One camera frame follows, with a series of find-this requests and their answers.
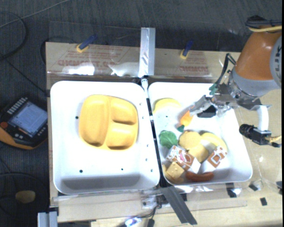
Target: black fabric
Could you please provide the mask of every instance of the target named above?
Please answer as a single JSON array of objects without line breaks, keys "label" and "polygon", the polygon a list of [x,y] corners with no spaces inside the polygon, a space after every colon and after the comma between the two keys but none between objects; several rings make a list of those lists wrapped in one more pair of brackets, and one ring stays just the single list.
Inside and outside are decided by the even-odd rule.
[{"label": "black fabric", "polygon": [[[0,57],[9,56],[0,58],[0,108],[23,94],[46,102],[42,45],[56,31],[51,22],[154,27],[158,48],[182,49],[193,39],[192,50],[240,52],[251,34],[245,27],[248,17],[282,19],[282,0],[70,0],[44,10],[61,1],[0,0],[0,26],[15,16],[22,17],[25,24],[24,28],[16,20],[0,28]],[[80,41],[73,31],[58,30],[65,36],[60,42]],[[0,158],[0,174],[26,173],[48,186],[47,142],[32,151],[0,142]],[[3,198],[28,187],[38,196],[30,205]],[[46,194],[32,178],[0,178],[0,227],[36,226],[36,214],[42,210]]]}]

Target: brown oval object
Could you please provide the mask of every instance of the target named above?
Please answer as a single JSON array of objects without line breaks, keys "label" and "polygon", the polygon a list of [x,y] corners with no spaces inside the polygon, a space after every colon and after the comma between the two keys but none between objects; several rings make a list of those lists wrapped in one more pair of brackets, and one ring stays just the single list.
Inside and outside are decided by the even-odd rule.
[{"label": "brown oval object", "polygon": [[193,172],[186,172],[185,174],[187,180],[192,182],[208,182],[213,178],[213,172],[206,172],[203,174],[196,174]]}]

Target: blue clamp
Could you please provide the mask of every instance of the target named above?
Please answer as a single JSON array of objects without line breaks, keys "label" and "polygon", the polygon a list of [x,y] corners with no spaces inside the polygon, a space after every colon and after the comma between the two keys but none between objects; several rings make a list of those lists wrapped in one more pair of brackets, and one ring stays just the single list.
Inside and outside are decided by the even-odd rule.
[{"label": "blue clamp", "polygon": [[89,44],[93,43],[97,39],[98,39],[98,36],[96,34],[90,36],[87,40],[85,40],[81,44],[77,45],[77,51],[79,53],[86,51],[89,47]]},{"label": "blue clamp", "polygon": [[192,45],[193,45],[193,41],[192,41],[192,40],[190,40],[190,41],[187,42],[187,44],[186,44],[186,46],[185,46],[185,49],[183,49],[183,50],[181,51],[181,54],[180,54],[180,57],[181,57],[182,59],[186,59],[186,58],[187,58],[188,52],[189,52],[189,50],[190,50],[190,48],[191,48]]}]

